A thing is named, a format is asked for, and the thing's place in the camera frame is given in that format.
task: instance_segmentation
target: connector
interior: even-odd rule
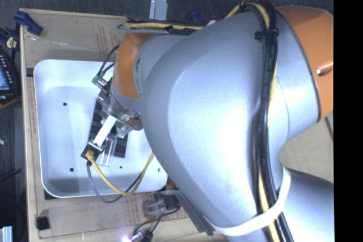
[[[101,72],[100,74],[96,74],[93,79],[92,79],[92,83],[96,86],[101,86],[102,84],[105,84],[105,80],[103,79],[104,75],[106,72]]]
[[[104,146],[99,147],[97,144],[92,143],[91,141],[88,142],[85,149],[83,150],[81,157],[88,160],[88,157],[91,155],[93,156],[94,160],[96,161],[98,156],[104,150]]]
[[[138,232],[134,236],[132,236],[130,239],[125,237],[122,239],[122,242],[141,242],[142,241],[142,233]]]
[[[154,234],[151,231],[147,231],[144,234],[141,242],[150,242],[153,239],[153,237],[154,237]]]

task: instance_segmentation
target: cable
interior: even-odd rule
[[[113,53],[116,49],[118,49],[118,48],[119,48],[119,46],[120,46],[120,44],[116,45],[116,46],[115,46],[112,50],[110,50],[110,51],[108,52],[108,54],[107,54],[107,56],[106,56],[105,60],[103,61],[103,64],[102,64],[102,66],[101,66],[100,70],[99,70],[99,71],[98,71],[98,73],[97,73],[97,75],[98,75],[98,76],[102,73],[102,70],[103,70],[103,68],[105,67],[105,65],[106,65],[106,63],[107,63],[108,59],[110,58],[110,56],[112,55],[112,53]]]
[[[172,24],[172,23],[157,23],[157,22],[142,22],[142,23],[136,23],[136,22],[126,22],[123,24],[124,27],[129,28],[145,28],[145,27],[153,27],[153,28],[168,28],[173,27],[173,29],[182,30],[182,29],[193,29],[195,31],[198,31],[200,29],[205,28],[205,26],[194,26],[194,25],[180,25],[180,24]]]
[[[145,225],[147,225],[147,224],[150,224],[150,223],[156,222],[156,225],[155,225],[155,226],[153,227],[153,229],[151,230],[151,233],[152,233],[152,232],[154,232],[154,231],[155,231],[155,228],[157,227],[157,225],[159,224],[159,222],[160,222],[160,220],[161,220],[162,218],[164,218],[165,216],[168,216],[168,215],[174,214],[174,213],[178,212],[179,210],[180,210],[180,206],[179,206],[179,207],[177,207],[177,208],[176,208],[175,210],[173,210],[173,211],[170,211],[170,212],[167,212],[167,213],[163,213],[163,214],[161,214],[159,217],[157,217],[157,218],[155,218],[155,219],[153,219],[153,220],[143,222],[142,224],[140,224],[139,226],[137,226],[137,227],[135,228],[135,230],[134,230],[134,232],[133,232],[133,235],[136,235],[136,234],[137,234],[137,231],[138,231],[141,227],[143,227],[143,226],[145,226]]]
[[[91,186],[93,188],[93,191],[95,192],[96,196],[98,197],[98,199],[101,201],[101,202],[104,202],[104,203],[114,203],[114,202],[117,202],[120,198],[123,197],[123,195],[120,195],[118,196],[117,198],[115,199],[112,199],[112,200],[107,200],[107,199],[104,199],[98,192],[96,186],[95,186],[95,183],[93,181],[93,178],[92,178],[92,174],[91,174],[91,169],[90,169],[90,166],[91,166],[91,162],[90,161],[87,161],[86,163],[86,166],[87,166],[87,174],[88,174],[88,178],[90,180],[90,183],[91,183]],[[128,192],[131,190],[131,188],[136,184],[136,182],[138,181],[138,179],[140,178],[141,176],[141,173],[137,176],[137,178],[133,181],[133,183],[129,186],[129,188],[125,191],[125,192]]]
[[[102,71],[102,74],[105,74],[110,68],[112,68],[115,65],[115,63],[110,64],[106,69]]]
[[[276,10],[268,1],[243,1],[233,8],[225,18],[229,18],[247,9],[254,11],[260,20],[262,31],[256,33],[256,38],[263,39],[263,47],[265,49],[261,104],[255,130],[255,176],[253,178],[256,189],[256,206],[261,214],[266,212],[277,201],[269,158],[268,111],[272,100],[271,96],[275,89],[274,82],[276,81],[278,30],[276,27]],[[285,241],[285,239],[293,241],[283,213],[268,228],[264,228],[264,231],[270,241]]]
[[[215,226],[213,223],[209,221],[209,223],[213,226],[213,228],[226,236],[243,236],[253,231],[262,228],[269,228],[272,232],[270,234],[271,239],[274,241],[278,241],[279,237],[276,235],[277,231],[273,228],[273,221],[277,219],[277,217],[281,214],[286,198],[289,193],[289,188],[291,185],[291,174],[288,169],[283,167],[283,178],[280,186],[280,192],[278,195],[277,202],[270,208],[268,208],[265,212],[255,215],[247,221],[244,221],[242,224],[232,226],[232,227],[219,227]],[[266,196],[261,193],[261,202],[264,203],[264,198]]]
[[[94,152],[92,150],[88,150],[87,153],[86,153],[86,158],[91,162],[91,164],[95,167],[97,173],[101,176],[101,178],[103,179],[103,181],[111,188],[113,189],[114,191],[116,191],[117,193],[119,194],[122,194],[123,196],[131,196],[133,195],[137,188],[139,187],[145,173],[146,173],[146,170],[147,168],[149,167],[153,157],[154,157],[154,153],[152,152],[149,156],[149,159],[147,160],[146,164],[145,164],[145,167],[143,168],[142,172],[141,172],[141,175],[140,175],[140,178],[138,179],[138,181],[136,182],[136,185],[135,187],[133,188],[133,190],[129,193],[127,192],[124,192],[123,190],[120,190],[118,187],[116,187],[113,183],[111,183],[104,175],[104,173],[101,171],[101,169],[99,168],[98,164],[96,164],[96,161],[93,157],[94,155]]]
[[[7,180],[9,177],[12,177],[12,176],[15,176],[15,175],[17,175],[19,172],[21,172],[22,171],[22,169],[21,168],[19,168],[19,169],[17,169],[16,171],[14,171],[14,172],[11,172],[11,173],[9,173],[8,175],[5,175],[5,176],[2,176],[1,177],[1,179],[0,179],[0,182],[3,182],[3,181],[5,181],[5,180]]]

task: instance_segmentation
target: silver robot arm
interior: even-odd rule
[[[139,113],[147,140],[173,182],[228,241],[334,240],[333,184],[285,169],[277,157],[287,140],[332,110],[332,104],[327,108],[322,103],[322,95],[329,93],[320,92],[315,76],[331,73],[325,82],[332,81],[332,65],[324,62],[317,73],[311,67],[299,30],[284,16],[289,9],[276,14],[277,73],[268,112],[268,150],[273,186],[278,192],[287,180],[290,185],[278,209],[290,236],[279,236],[273,215],[269,226],[256,230],[246,223],[264,208],[256,200],[254,144],[266,56],[263,39],[256,37],[261,26],[254,12],[188,36],[147,35],[131,61],[138,96],[125,96],[112,81],[115,100]],[[324,11],[301,11],[298,24],[309,12],[332,23]],[[245,223],[253,230],[243,228]]]

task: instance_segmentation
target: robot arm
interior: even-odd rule
[[[268,195],[267,208],[256,199],[256,130],[269,60],[265,38],[256,35],[263,13],[244,11],[188,36],[127,33],[104,113],[117,119],[121,136],[144,128],[173,182],[229,241],[331,240],[333,185],[284,169],[277,156],[288,139],[332,111],[333,17],[307,7],[277,11],[266,139],[276,192],[283,173],[291,176],[283,219],[244,235],[232,231],[273,206]]]

